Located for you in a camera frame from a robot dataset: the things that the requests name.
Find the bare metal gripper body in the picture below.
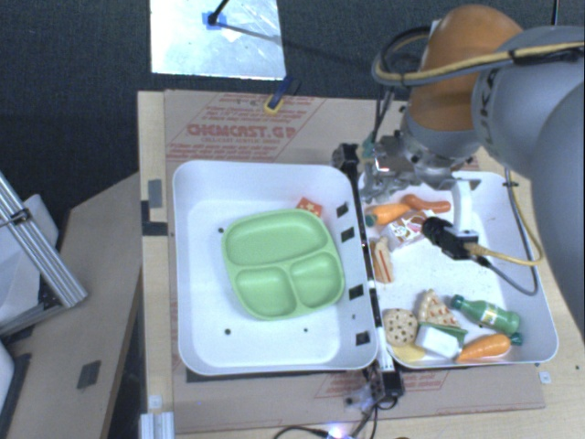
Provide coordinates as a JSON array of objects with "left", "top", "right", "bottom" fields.
[{"left": 370, "top": 131, "right": 459, "bottom": 192}]

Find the orange carrot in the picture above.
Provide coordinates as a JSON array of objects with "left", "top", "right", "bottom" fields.
[
  {"left": 455, "top": 331, "right": 524, "bottom": 365},
  {"left": 363, "top": 202, "right": 413, "bottom": 228}
]

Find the orange sausage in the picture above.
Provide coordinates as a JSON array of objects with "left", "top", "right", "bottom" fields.
[{"left": 401, "top": 193, "right": 452, "bottom": 216}]

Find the white and pink carton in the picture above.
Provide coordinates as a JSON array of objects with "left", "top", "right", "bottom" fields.
[{"left": 380, "top": 211, "right": 431, "bottom": 252}]

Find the thin black and white rod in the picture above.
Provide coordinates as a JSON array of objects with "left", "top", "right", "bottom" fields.
[{"left": 346, "top": 161, "right": 388, "bottom": 366}]

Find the red packet with yellow stars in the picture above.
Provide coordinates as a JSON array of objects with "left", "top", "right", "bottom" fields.
[{"left": 295, "top": 196, "right": 324, "bottom": 218}]

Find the white plastic tray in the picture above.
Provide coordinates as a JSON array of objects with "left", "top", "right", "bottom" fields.
[
  {"left": 357, "top": 168, "right": 560, "bottom": 370},
  {"left": 171, "top": 158, "right": 381, "bottom": 377}
]

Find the green divided plate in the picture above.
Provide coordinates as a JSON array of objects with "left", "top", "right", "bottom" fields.
[{"left": 220, "top": 208, "right": 346, "bottom": 322}]

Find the brown cardboard board red print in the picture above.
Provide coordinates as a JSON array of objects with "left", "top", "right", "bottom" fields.
[{"left": 163, "top": 89, "right": 548, "bottom": 434}]

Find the pizza slice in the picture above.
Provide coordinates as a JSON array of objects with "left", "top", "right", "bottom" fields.
[{"left": 416, "top": 288, "right": 461, "bottom": 329}]

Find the round chocolate chip biscuit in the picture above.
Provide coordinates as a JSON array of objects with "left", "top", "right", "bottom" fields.
[{"left": 382, "top": 307, "right": 420, "bottom": 348}]

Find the green bottle yellow label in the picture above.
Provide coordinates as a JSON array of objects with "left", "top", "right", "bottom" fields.
[{"left": 449, "top": 294, "right": 523, "bottom": 337}]

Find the white and green carton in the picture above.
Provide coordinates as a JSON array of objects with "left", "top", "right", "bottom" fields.
[{"left": 414, "top": 322, "right": 469, "bottom": 360}]

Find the yellow flat cheese slice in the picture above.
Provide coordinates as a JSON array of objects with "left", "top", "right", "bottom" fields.
[{"left": 393, "top": 342, "right": 429, "bottom": 365}]

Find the black block with thin wires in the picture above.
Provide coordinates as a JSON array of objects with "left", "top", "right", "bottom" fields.
[
  {"left": 364, "top": 367, "right": 407, "bottom": 409},
  {"left": 331, "top": 142, "right": 360, "bottom": 171}
]

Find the black cylinder on white bracket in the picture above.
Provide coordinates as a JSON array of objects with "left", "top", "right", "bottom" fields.
[{"left": 420, "top": 178, "right": 482, "bottom": 262}]

